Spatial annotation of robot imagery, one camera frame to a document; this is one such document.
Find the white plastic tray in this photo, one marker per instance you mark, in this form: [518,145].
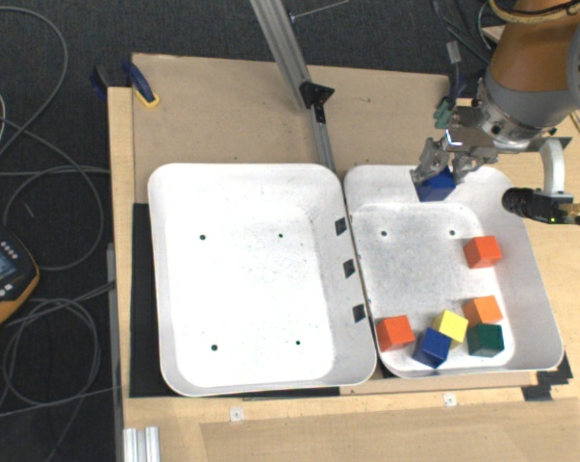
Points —
[414,267]
[251,287]

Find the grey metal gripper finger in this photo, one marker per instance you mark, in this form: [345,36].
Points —
[429,161]
[465,165]

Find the yellow cube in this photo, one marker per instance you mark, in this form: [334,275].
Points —
[450,325]

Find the orange cube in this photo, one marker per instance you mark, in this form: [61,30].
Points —
[483,252]
[484,308]
[395,332]

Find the blue cube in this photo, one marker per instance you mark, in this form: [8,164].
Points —
[431,348]
[436,188]

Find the black cylinder on white bracket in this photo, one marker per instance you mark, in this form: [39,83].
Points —
[535,205]

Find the brown cardboard board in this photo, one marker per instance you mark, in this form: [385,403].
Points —
[222,123]

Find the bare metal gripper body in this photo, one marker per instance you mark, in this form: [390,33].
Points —
[477,137]

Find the green cube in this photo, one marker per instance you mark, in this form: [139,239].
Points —
[485,341]

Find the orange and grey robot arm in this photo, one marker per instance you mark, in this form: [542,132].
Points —
[530,41]

